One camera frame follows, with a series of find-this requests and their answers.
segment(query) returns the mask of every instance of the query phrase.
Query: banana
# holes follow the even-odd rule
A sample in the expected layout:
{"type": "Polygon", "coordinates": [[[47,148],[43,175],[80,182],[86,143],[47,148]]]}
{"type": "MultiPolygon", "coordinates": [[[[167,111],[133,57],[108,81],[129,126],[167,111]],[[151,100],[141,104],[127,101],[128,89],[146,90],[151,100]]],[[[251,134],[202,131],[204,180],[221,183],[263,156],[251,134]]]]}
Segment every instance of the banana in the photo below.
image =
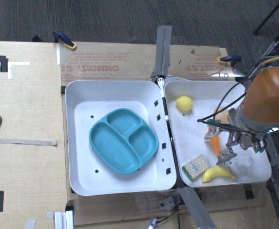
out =
{"type": "Polygon", "coordinates": [[[215,177],[231,177],[236,179],[236,176],[233,175],[230,170],[225,166],[213,166],[208,168],[202,175],[202,182],[208,182],[215,177]]]}

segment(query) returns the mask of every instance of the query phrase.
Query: dark gray carpet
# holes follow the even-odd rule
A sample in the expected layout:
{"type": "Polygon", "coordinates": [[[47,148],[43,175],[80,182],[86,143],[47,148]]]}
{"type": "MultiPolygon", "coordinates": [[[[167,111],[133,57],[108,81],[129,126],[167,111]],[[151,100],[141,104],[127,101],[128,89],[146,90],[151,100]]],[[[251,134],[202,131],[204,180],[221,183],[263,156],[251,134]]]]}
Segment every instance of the dark gray carpet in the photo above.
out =
{"type": "Polygon", "coordinates": [[[76,42],[156,43],[172,25],[171,44],[219,46],[242,56],[248,72],[279,33],[279,0],[0,0],[0,41],[53,42],[60,30],[76,42]]]}

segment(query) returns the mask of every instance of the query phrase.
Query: yellow lemon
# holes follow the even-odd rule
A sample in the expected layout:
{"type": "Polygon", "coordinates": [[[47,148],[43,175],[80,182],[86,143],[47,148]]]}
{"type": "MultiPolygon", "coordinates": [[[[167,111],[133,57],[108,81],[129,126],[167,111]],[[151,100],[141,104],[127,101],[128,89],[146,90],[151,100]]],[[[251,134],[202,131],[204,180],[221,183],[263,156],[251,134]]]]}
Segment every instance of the yellow lemon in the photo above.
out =
{"type": "Polygon", "coordinates": [[[181,96],[176,100],[176,105],[180,110],[188,111],[192,109],[193,103],[190,97],[181,96]]]}

